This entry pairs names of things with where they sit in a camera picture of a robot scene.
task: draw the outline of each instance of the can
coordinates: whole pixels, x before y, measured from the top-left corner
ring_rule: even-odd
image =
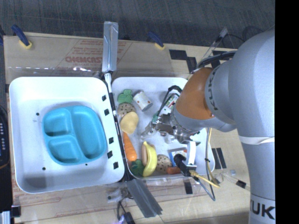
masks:
[[[153,103],[146,96],[144,91],[137,91],[137,93],[133,96],[133,100],[138,104],[139,108],[142,111],[148,110],[153,105]]]

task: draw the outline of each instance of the yellow clamp tip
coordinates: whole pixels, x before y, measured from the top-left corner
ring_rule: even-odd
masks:
[[[165,49],[165,45],[163,45],[161,47],[160,45],[158,45],[158,43],[155,43],[155,47],[157,47],[159,50],[164,50]]]
[[[19,44],[27,50],[29,50],[32,47],[32,42],[31,41],[28,41],[28,42],[29,42],[29,45],[26,46],[21,40],[19,40]]]

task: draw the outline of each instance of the table surface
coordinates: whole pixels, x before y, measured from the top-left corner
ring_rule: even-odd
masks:
[[[32,69],[36,70],[37,68],[39,68],[39,71],[42,70],[41,68],[50,68],[50,75],[52,76],[67,75],[68,70],[66,68],[68,66],[73,68],[78,66],[78,64],[74,62],[68,63],[66,57],[78,56],[79,53],[82,54],[82,51],[78,50],[78,44],[80,43],[81,45],[87,44],[89,49],[83,51],[85,56],[94,57],[94,54],[99,53],[99,50],[102,49],[102,39],[98,38],[25,34],[35,45],[33,50],[26,51],[20,47],[16,37],[7,36],[4,38],[7,84],[19,76],[31,76]],[[93,51],[94,46],[97,46],[98,50]],[[119,41],[118,49],[118,71],[114,73],[114,78],[121,76],[189,78],[190,74],[186,60],[171,59],[169,50],[176,50],[178,54],[185,51],[187,57],[194,57],[198,62],[204,56],[208,47],[165,44],[165,49],[159,50],[150,42]],[[92,64],[92,67],[89,67],[89,65],[86,64],[84,68],[99,69],[99,67],[96,67],[96,64]],[[45,73],[41,74],[47,76],[49,69],[47,71],[45,69],[43,72]],[[7,102],[9,107],[9,95],[7,95]],[[126,211],[131,212],[137,224],[182,224],[186,223],[186,220],[189,223],[198,223],[200,220],[202,224],[243,224],[248,221],[250,192],[235,184],[236,180],[241,180],[249,186],[248,169],[237,131],[222,133],[213,130],[210,143],[211,148],[221,148],[227,166],[226,168],[213,171],[216,178],[221,181],[221,187],[219,189],[214,188],[216,201],[211,200],[205,191],[192,179],[188,180],[191,181],[193,194],[186,194],[184,178],[147,181],[149,190],[163,211],[162,215],[144,218],[135,201],[125,199],[123,201],[124,208]],[[114,188],[113,185],[44,194],[27,194],[19,189],[15,181],[12,142],[10,142],[10,150],[13,174],[13,200],[14,205],[21,206],[21,216],[15,218],[15,223],[110,224],[118,222],[116,217],[117,203],[108,202],[107,199],[107,192]]]

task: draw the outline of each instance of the white plastic object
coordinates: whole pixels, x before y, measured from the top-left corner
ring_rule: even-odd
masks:
[[[137,108],[137,103],[132,102],[136,107],[136,113],[139,117],[139,122],[134,133],[129,135],[130,140],[137,152],[137,158],[141,159],[141,146],[143,141],[147,141],[149,144],[155,145],[157,154],[164,154],[169,156],[169,150],[176,148],[185,148],[187,145],[180,144],[177,140],[166,143],[165,137],[162,137],[159,132],[151,137],[146,137],[144,140],[141,138],[141,134],[144,132],[146,126],[152,120],[154,113],[156,113],[166,95],[168,88],[173,85],[178,85],[181,89],[185,86],[187,80],[180,77],[120,77],[112,82],[112,91],[114,94],[115,105],[118,107],[119,103],[117,97],[123,92],[124,89],[132,90],[132,93],[143,90],[151,100],[153,106],[146,111],[141,111]],[[206,130],[202,129],[199,134],[192,136],[191,138],[201,143],[196,146],[195,165],[197,165],[196,172],[200,175],[206,174]],[[210,145],[208,146],[208,155],[210,160],[211,170],[215,167],[215,160]],[[181,178],[182,174],[161,174],[155,171],[151,176],[138,177],[138,179],[155,180],[163,178]]]
[[[93,77],[20,77],[9,86],[12,144],[18,186],[27,193],[111,184],[124,175],[120,144],[106,85]],[[64,166],[49,156],[42,132],[44,115],[84,105],[99,116],[106,153],[89,163]]]

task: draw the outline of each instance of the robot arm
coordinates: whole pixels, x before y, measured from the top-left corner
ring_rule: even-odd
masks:
[[[156,127],[168,127],[185,144],[203,128],[237,129],[249,170],[250,224],[276,222],[274,44],[274,30],[267,31],[246,41],[233,59],[214,70],[199,69]]]

